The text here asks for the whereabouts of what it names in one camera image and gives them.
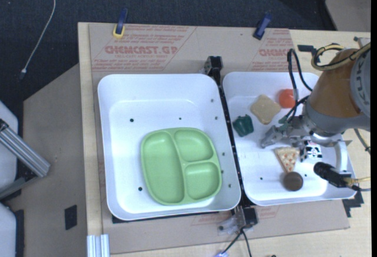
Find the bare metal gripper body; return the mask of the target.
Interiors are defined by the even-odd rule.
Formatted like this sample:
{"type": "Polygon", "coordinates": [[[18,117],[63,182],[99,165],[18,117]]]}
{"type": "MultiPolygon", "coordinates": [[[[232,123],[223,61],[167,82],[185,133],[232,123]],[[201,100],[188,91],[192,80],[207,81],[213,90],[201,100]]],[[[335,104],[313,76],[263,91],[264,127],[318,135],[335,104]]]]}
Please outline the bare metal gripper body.
{"type": "Polygon", "coordinates": [[[279,120],[278,139],[289,140],[293,146],[301,145],[305,140],[316,143],[323,141],[322,130],[308,116],[284,116],[279,120]]]}

